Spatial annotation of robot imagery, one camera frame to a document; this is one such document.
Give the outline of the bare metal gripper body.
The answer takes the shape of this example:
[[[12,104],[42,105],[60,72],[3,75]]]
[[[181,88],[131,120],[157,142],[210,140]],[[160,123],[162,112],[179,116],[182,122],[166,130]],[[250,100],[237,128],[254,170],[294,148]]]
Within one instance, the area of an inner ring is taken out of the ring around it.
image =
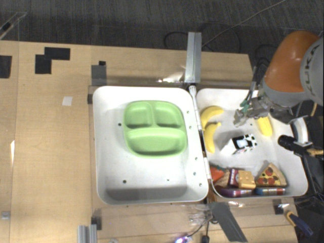
[[[270,110],[276,106],[267,96],[254,97],[250,101],[247,117],[260,118],[266,117]]]

